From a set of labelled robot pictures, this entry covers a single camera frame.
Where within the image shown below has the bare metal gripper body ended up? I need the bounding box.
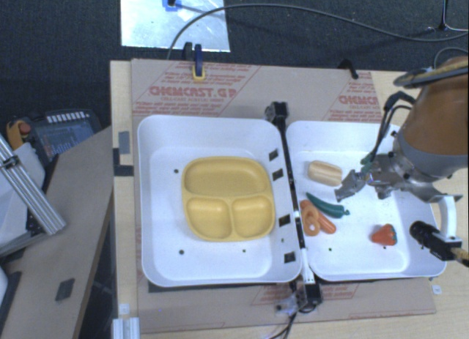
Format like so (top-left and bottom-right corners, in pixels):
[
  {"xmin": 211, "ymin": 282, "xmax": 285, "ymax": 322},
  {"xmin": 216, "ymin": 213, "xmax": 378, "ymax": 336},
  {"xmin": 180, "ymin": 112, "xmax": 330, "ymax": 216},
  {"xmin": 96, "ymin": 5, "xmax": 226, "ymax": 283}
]
[{"xmin": 366, "ymin": 153, "xmax": 464, "ymax": 204}]

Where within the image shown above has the beige toy bread bun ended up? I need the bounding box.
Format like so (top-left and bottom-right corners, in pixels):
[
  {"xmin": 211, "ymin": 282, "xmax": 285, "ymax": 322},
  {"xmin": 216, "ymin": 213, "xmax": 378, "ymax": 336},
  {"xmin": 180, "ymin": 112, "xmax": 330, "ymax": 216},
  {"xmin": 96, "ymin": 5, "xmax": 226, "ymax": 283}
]
[{"xmin": 306, "ymin": 160, "xmax": 344, "ymax": 187}]

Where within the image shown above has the green toy chili pepper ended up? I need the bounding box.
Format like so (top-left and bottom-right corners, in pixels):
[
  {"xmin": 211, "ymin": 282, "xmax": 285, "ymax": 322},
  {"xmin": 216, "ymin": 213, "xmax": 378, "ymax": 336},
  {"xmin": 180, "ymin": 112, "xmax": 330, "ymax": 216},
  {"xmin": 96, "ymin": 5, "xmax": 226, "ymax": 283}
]
[{"xmin": 305, "ymin": 192, "xmax": 351, "ymax": 219}]

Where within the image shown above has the red toy strawberry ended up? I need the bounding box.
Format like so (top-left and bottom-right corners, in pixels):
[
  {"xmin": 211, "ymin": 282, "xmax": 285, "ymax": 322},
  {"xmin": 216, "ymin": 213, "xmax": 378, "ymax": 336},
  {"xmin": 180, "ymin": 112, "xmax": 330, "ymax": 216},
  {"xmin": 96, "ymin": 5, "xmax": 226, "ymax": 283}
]
[{"xmin": 370, "ymin": 223, "xmax": 399, "ymax": 247}]

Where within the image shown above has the orange toy sausage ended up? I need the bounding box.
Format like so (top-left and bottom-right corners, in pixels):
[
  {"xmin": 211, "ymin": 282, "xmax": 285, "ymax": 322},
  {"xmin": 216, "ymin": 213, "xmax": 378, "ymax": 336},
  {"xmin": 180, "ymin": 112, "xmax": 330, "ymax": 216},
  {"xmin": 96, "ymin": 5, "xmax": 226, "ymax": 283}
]
[{"xmin": 316, "ymin": 210, "xmax": 338, "ymax": 235}]

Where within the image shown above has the orange toy pretzel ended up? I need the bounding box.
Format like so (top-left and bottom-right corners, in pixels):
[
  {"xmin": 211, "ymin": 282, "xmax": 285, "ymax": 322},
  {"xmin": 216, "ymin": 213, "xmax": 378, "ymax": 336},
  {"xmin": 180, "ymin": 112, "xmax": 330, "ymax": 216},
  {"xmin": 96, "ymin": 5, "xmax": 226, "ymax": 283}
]
[{"xmin": 299, "ymin": 199, "xmax": 321, "ymax": 237}]

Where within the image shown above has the thin black and white rod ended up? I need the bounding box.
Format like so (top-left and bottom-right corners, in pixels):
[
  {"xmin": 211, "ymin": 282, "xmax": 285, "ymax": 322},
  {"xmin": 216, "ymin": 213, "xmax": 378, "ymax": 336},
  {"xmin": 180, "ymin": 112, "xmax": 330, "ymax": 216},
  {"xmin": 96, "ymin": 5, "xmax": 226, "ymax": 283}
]
[{"xmin": 277, "ymin": 116, "xmax": 314, "ymax": 284}]

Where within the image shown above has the white plastic tray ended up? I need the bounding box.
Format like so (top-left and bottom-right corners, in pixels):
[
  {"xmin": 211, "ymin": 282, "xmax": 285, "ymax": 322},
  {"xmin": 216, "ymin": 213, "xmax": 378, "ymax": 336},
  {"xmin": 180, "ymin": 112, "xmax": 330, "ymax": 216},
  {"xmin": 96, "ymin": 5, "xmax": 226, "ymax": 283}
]
[
  {"xmin": 284, "ymin": 120, "xmax": 449, "ymax": 283},
  {"xmin": 136, "ymin": 114, "xmax": 304, "ymax": 288}
]

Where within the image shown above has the yellow divided plate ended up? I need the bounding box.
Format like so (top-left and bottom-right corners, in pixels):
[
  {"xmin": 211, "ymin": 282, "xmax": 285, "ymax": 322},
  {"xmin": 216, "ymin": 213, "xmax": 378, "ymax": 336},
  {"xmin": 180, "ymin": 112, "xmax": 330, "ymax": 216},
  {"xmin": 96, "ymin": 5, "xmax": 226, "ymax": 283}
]
[{"xmin": 180, "ymin": 156, "xmax": 277, "ymax": 242}]

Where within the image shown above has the brown cardboard board red print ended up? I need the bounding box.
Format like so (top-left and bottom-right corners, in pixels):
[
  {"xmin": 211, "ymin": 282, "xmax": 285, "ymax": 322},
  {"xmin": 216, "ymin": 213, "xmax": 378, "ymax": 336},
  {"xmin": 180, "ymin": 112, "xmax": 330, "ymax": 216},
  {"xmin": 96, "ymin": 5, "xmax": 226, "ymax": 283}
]
[{"xmin": 130, "ymin": 58, "xmax": 437, "ymax": 335}]

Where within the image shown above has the black cylinder on white bracket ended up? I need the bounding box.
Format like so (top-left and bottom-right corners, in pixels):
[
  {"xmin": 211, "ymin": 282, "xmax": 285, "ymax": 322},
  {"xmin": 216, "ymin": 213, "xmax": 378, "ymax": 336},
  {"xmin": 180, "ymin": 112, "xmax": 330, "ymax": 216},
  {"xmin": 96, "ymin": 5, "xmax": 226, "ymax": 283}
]
[{"xmin": 409, "ymin": 193, "xmax": 463, "ymax": 261}]

